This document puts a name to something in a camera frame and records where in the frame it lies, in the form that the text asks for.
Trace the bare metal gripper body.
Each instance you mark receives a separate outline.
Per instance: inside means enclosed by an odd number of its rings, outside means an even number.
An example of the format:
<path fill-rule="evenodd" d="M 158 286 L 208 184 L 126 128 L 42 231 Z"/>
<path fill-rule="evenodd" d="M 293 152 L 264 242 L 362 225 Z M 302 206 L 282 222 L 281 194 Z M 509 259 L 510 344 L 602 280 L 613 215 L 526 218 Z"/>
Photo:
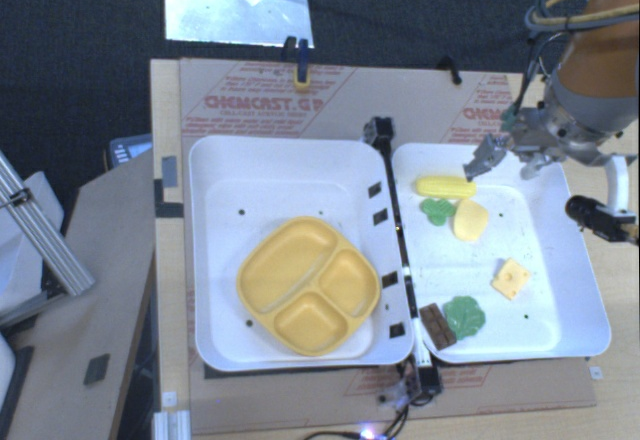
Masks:
<path fill-rule="evenodd" d="M 604 164 L 608 154 L 599 147 L 620 131 L 611 115 L 590 114 L 582 122 L 562 106 L 525 107 L 506 111 L 508 149 L 523 162 L 560 162 L 567 158 L 581 164 Z"/>

